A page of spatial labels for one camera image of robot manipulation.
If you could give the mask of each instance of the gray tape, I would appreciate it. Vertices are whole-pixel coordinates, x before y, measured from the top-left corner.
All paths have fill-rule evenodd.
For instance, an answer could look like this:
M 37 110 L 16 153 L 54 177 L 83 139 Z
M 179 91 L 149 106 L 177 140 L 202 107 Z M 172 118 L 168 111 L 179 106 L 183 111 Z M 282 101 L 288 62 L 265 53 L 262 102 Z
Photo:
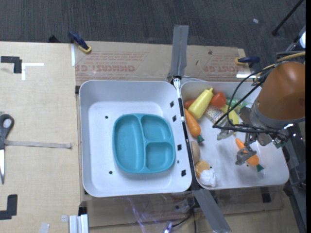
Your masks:
M 175 25 L 173 32 L 173 49 L 169 76 L 183 77 L 187 66 L 188 25 Z
M 192 190 L 206 219 L 215 233 L 231 233 L 231 229 L 216 204 L 210 191 L 207 189 Z
M 5 140 L 5 144 L 11 146 L 44 147 L 44 148 L 59 148 L 59 149 L 71 148 L 71 143 L 23 142 L 23 141 Z

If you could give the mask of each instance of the white tape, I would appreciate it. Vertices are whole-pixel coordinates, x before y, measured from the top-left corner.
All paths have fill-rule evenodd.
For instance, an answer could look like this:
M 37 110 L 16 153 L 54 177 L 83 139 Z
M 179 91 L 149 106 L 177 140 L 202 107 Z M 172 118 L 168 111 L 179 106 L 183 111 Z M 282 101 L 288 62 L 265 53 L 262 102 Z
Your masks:
M 249 74 L 237 74 L 237 78 L 238 79 L 243 79 L 243 78 L 246 78 L 247 76 L 249 76 Z M 250 79 L 254 79 L 254 78 L 256 78 L 256 76 L 255 75 L 252 75 L 252 76 L 250 76 L 249 77 Z
M 74 67 L 76 65 L 76 54 L 75 54 L 75 51 L 74 51 L 74 44 L 72 43 L 71 45 L 71 65 Z
M 49 228 L 50 228 L 50 225 L 48 223 L 41 223 L 41 227 L 40 227 L 38 233 L 48 233 Z
M 44 63 L 22 63 L 21 64 L 21 80 L 26 80 L 26 67 L 43 67 Z

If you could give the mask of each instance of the scissors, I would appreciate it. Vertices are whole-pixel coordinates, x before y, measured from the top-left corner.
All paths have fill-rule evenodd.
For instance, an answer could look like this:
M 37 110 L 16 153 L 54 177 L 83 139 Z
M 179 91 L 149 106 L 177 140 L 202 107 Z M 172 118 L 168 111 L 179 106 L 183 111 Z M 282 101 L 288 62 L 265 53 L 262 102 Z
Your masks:
M 0 115 L 0 174 L 1 182 L 4 184 L 4 146 L 9 131 L 13 128 L 14 119 L 8 115 Z

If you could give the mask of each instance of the blue clamp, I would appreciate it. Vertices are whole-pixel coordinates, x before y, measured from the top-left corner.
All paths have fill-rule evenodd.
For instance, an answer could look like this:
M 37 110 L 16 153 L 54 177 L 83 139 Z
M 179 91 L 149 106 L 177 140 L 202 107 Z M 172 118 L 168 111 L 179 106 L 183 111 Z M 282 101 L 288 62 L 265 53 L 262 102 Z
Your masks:
M 79 44 L 79 49 L 84 53 L 90 53 L 92 48 L 77 33 L 69 31 L 68 36 Z
M 260 58 L 257 56 L 247 56 L 243 58 L 235 58 L 234 63 L 236 65 L 245 65 L 246 63 L 258 63 Z

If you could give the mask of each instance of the red tomato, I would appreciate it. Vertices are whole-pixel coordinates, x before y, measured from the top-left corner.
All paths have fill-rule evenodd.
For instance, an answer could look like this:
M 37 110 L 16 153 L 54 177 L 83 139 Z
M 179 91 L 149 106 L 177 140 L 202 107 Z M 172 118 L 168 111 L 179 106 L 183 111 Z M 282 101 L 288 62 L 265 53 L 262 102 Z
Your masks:
M 222 91 L 217 92 L 211 99 L 210 103 L 213 106 L 216 106 L 217 108 L 221 108 L 225 105 L 227 102 L 226 97 Z

